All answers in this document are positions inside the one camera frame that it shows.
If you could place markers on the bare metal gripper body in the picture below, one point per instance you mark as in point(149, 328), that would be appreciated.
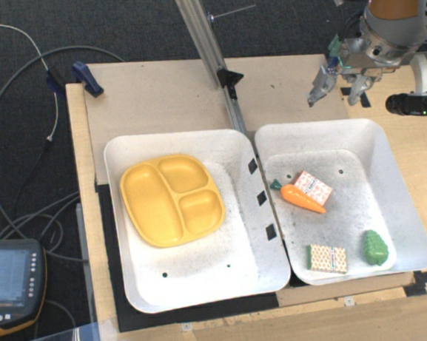
point(363, 56)

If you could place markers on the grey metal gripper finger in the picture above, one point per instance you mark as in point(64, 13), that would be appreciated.
point(321, 86)
point(358, 88)

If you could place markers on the pink patterned carton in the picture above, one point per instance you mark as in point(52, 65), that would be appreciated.
point(317, 188)

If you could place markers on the orange carrot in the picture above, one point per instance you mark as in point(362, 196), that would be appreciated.
point(301, 199)

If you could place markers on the white plastic tray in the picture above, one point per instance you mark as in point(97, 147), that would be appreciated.
point(207, 274)
point(351, 220)

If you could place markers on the brown cardboard board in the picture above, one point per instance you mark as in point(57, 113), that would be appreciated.
point(163, 103)

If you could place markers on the green grapes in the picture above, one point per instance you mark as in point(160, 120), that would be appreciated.
point(374, 250)

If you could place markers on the orange patterned carton green side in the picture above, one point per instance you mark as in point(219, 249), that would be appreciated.
point(329, 259)

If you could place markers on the yellow divided plate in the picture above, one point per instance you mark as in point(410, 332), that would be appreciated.
point(153, 204)

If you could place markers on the black cylinder on white bracket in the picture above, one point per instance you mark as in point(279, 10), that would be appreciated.
point(406, 104)

